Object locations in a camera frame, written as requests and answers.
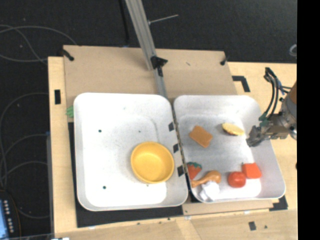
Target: toy chicken leg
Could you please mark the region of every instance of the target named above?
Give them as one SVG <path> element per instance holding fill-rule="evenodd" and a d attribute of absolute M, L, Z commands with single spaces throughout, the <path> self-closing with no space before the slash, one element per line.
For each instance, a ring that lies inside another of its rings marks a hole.
<path fill-rule="evenodd" d="M 201 184 L 205 184 L 207 182 L 216 182 L 216 183 L 220 183 L 221 182 L 221 174 L 220 172 L 218 172 L 217 170 L 211 170 L 209 171 L 205 176 L 203 176 L 201 179 L 199 180 L 192 180 L 191 181 L 191 187 L 195 188 Z"/>

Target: toy food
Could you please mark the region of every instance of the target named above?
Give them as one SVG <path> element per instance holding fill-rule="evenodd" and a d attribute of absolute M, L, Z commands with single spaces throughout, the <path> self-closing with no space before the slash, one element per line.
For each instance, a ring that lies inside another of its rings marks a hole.
<path fill-rule="evenodd" d="M 246 181 L 246 175 L 242 171 L 233 171 L 228 176 L 228 183 L 233 188 L 242 188 Z"/>
<path fill-rule="evenodd" d="M 188 173 L 190 180 L 193 180 L 197 174 L 202 170 L 201 164 L 198 164 L 196 162 L 188 162 L 187 164 Z"/>
<path fill-rule="evenodd" d="M 217 170 L 211 170 L 209 171 L 205 176 L 203 176 L 199 180 L 192 180 L 191 181 L 191 187 L 195 188 L 201 184 L 205 184 L 208 181 L 220 183 L 221 182 L 221 174 Z"/>
<path fill-rule="evenodd" d="M 213 139 L 213 136 L 199 125 L 193 128 L 189 133 L 189 137 L 204 148 L 207 148 Z"/>
<path fill-rule="evenodd" d="M 259 179 L 262 176 L 262 173 L 258 165 L 254 163 L 244 163 L 242 165 L 242 172 L 249 179 Z"/>
<path fill-rule="evenodd" d="M 219 185 L 214 181 L 208 181 L 205 184 L 202 184 L 201 187 L 202 191 L 199 193 L 199 195 L 203 200 L 208 198 L 215 200 L 220 192 Z"/>
<path fill-rule="evenodd" d="M 222 124 L 222 129 L 230 135 L 244 135 L 245 134 L 245 131 L 242 130 L 240 127 L 238 127 L 232 123 L 228 123 L 228 122 L 225 122 Z"/>

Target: toy tomato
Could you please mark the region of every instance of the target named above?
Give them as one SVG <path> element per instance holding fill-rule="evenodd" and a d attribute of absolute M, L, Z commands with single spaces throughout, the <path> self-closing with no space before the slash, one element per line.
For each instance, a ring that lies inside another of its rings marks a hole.
<path fill-rule="evenodd" d="M 246 175 L 241 171 L 233 171 L 229 174 L 228 183 L 233 188 L 242 188 L 246 185 Z"/>

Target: black tape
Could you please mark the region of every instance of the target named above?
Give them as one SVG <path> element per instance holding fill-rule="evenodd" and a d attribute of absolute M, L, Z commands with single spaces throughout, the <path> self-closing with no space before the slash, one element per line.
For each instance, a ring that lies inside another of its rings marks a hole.
<path fill-rule="evenodd" d="M 175 145 L 173 146 L 173 153 L 176 153 L 178 150 L 179 150 L 179 145 L 178 145 L 178 144 L 175 144 Z"/>
<path fill-rule="evenodd" d="M 269 209 L 270 212 L 279 210 L 288 210 L 288 203 L 285 196 L 279 198 L 279 202 L 274 203 L 273 208 Z"/>
<path fill-rule="evenodd" d="M 179 166 L 179 167 L 177 168 L 177 170 L 178 170 L 178 176 L 179 176 L 179 177 L 185 174 L 185 170 L 184 170 L 184 167 L 183 167 L 182 165 Z"/>
<path fill-rule="evenodd" d="M 240 81 L 241 84 L 242 84 L 242 87 L 243 87 L 244 91 L 245 91 L 246 93 L 250 93 L 250 88 L 249 88 L 247 79 L 246 79 L 243 75 L 233 75 L 233 76 L 232 76 L 232 80 L 233 80 L 234 82 L 235 82 L 235 81 Z"/>
<path fill-rule="evenodd" d="M 173 131 L 174 129 L 175 129 L 174 123 L 171 122 L 171 123 L 169 124 L 169 132 Z"/>
<path fill-rule="evenodd" d="M 254 221 L 249 222 L 249 227 L 251 231 L 257 230 L 256 224 Z"/>
<path fill-rule="evenodd" d="M 61 104 L 61 93 L 60 90 L 54 90 L 54 104 Z"/>

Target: orange block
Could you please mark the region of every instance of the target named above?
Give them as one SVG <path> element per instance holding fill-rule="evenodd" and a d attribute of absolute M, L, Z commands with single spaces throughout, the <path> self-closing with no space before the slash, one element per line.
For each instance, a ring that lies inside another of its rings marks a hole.
<path fill-rule="evenodd" d="M 189 133 L 189 137 L 204 148 L 207 148 L 213 139 L 213 136 L 199 125 L 193 128 Z"/>
<path fill-rule="evenodd" d="M 244 163 L 242 165 L 242 172 L 248 179 L 259 179 L 262 176 L 262 173 L 258 165 L 254 163 Z"/>

